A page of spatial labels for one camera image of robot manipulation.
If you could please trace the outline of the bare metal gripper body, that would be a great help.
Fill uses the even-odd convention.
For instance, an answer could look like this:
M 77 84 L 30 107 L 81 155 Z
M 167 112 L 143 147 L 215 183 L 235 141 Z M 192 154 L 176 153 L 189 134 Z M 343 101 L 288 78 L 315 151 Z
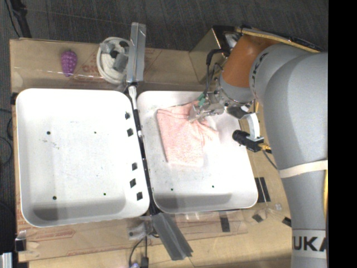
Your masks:
M 243 119 L 248 115 L 244 106 L 250 107 L 253 95 L 250 91 L 235 92 L 228 94 L 225 91 L 202 93 L 203 116 L 213 116 L 227 113 L 237 119 Z

